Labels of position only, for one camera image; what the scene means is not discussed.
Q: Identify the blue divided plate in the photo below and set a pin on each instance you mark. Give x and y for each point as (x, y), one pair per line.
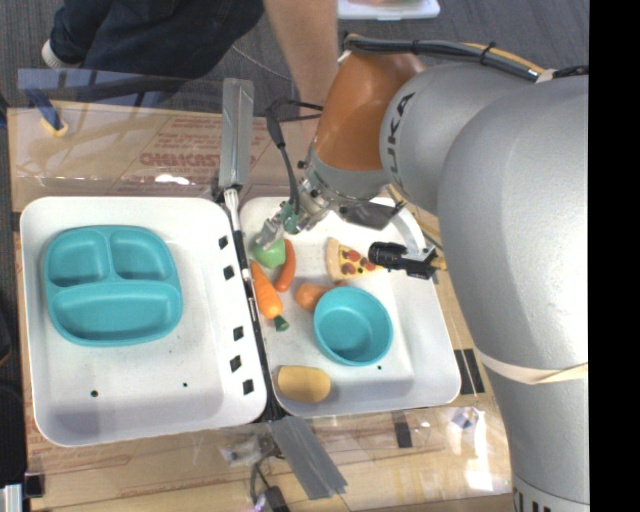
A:
(112, 300)

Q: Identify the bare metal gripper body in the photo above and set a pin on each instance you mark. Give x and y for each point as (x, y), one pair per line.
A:
(312, 202)

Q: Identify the black cylinder on white bracket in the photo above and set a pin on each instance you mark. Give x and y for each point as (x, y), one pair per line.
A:
(390, 254)

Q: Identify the blue bowl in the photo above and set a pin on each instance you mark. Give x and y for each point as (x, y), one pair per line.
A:
(352, 327)

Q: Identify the toy pizza slice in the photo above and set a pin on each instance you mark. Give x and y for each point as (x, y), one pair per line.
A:
(345, 262)

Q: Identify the orange toy croissant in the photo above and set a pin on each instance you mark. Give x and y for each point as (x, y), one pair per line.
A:
(307, 295)

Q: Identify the person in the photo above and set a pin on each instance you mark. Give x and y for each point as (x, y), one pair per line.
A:
(150, 30)

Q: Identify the yellow toy potato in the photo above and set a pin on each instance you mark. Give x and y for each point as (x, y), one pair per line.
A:
(304, 384)

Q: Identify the person's forearm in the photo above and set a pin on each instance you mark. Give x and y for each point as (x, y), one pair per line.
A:
(310, 50)

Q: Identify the brown cardboard board red print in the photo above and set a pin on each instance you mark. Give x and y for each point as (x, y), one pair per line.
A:
(150, 145)

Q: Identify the white plastic tray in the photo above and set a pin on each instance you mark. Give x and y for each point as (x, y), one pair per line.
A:
(430, 350)
(150, 380)

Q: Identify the green toy apple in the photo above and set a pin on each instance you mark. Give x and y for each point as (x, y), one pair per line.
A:
(270, 255)

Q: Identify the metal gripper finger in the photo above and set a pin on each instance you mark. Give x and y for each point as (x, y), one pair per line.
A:
(268, 234)

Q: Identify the orange toy sausage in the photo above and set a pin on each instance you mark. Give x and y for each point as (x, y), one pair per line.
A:
(286, 270)

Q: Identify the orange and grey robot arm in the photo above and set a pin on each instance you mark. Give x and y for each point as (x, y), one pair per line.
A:
(500, 210)

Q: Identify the orange toy carrot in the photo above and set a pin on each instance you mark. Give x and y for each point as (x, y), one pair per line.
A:
(267, 297)

